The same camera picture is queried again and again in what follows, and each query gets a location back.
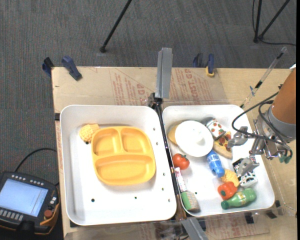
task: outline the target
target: white plastic tray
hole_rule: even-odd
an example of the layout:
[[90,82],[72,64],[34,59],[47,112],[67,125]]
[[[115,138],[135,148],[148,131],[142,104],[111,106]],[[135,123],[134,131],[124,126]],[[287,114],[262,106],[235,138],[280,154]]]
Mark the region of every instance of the white plastic tray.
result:
[[[60,114],[65,206],[68,217],[81,226],[162,221],[177,204],[171,171],[157,113],[147,106],[70,105]],[[156,172],[147,182],[113,186],[95,174],[91,144],[79,131],[86,124],[132,126],[151,141]]]
[[[243,112],[242,108],[237,105],[172,105],[163,110],[162,119],[166,134],[170,129],[185,120],[201,121],[206,117],[216,118],[224,127],[231,131],[231,136],[234,136],[236,131],[232,128],[232,121]],[[242,126],[248,127],[248,132],[252,132],[249,120],[246,114],[241,116],[234,124],[239,129]],[[232,148],[232,160],[219,156],[224,169],[234,171],[232,163],[240,158],[249,156],[249,150],[252,148],[253,138],[241,146]],[[182,151],[168,140],[171,156]],[[190,165],[186,170],[181,171],[181,175],[185,181],[187,190],[195,193],[195,196],[200,205],[200,212],[189,212],[195,217],[212,216],[229,214],[236,212],[247,212],[255,210],[268,209],[274,204],[275,194],[271,186],[264,162],[260,155],[256,156],[256,162],[260,165],[253,171],[258,179],[258,182],[252,186],[256,192],[256,200],[245,207],[222,209],[221,202],[223,199],[218,193],[218,186],[223,184],[221,179],[213,175],[211,172],[207,157],[194,157],[187,155],[190,160]]]

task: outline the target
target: red bell pepper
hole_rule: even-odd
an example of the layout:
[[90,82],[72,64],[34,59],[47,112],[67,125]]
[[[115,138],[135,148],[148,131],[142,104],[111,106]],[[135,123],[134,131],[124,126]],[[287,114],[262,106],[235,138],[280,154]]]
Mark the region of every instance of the red bell pepper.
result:
[[238,188],[232,181],[227,181],[218,187],[218,193],[222,197],[223,200],[228,200],[231,198],[236,192]]

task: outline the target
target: gray fabric floor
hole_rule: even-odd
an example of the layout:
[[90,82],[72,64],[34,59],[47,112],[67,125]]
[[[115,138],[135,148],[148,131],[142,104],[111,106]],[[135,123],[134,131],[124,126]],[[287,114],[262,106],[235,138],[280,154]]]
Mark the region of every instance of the gray fabric floor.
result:
[[[0,172],[14,170],[34,149],[56,148],[51,79],[42,70],[46,57],[60,67],[65,55],[77,66],[156,67],[158,52],[167,47],[173,67],[192,67],[198,53],[207,60],[212,53],[216,68],[268,68],[286,46],[276,68],[296,62],[297,0],[258,43],[259,0],[132,0],[101,53],[127,1],[0,0]],[[285,1],[262,0],[259,34]],[[40,151],[18,171],[56,183],[56,153]],[[0,240],[15,239],[0,229]],[[50,235],[35,239],[63,239],[62,218]]]

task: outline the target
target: table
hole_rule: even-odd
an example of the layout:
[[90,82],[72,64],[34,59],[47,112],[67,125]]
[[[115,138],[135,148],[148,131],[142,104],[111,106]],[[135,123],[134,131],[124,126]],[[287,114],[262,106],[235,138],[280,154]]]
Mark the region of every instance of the table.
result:
[[[82,79],[76,81],[64,67],[51,69],[54,111],[58,115],[68,105],[145,105],[156,90],[155,67],[77,67]],[[172,68],[169,99],[164,102],[187,104],[241,105],[267,69],[265,68],[216,68],[214,77],[207,77],[205,68]],[[277,92],[290,74],[290,69],[274,69],[251,100],[250,107]],[[251,127],[256,113],[248,114]],[[55,121],[63,234],[66,240],[74,239],[156,239],[158,232],[173,227],[172,222],[137,223],[103,226],[74,226],[65,208],[65,189],[62,163],[60,122]],[[254,223],[242,218],[218,217],[208,219],[206,235],[209,239],[297,239],[297,173],[296,140],[289,146],[294,156],[289,164],[278,159],[265,159],[266,169],[276,200],[280,207],[266,213],[253,215]]]

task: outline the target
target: blue can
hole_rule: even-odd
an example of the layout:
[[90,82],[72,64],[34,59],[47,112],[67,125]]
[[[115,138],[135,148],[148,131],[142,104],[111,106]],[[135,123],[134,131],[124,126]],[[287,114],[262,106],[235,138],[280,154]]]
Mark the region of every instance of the blue can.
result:
[[211,150],[206,155],[206,160],[209,164],[210,170],[214,175],[217,175],[218,178],[225,175],[225,169],[222,167],[220,157],[215,151]]

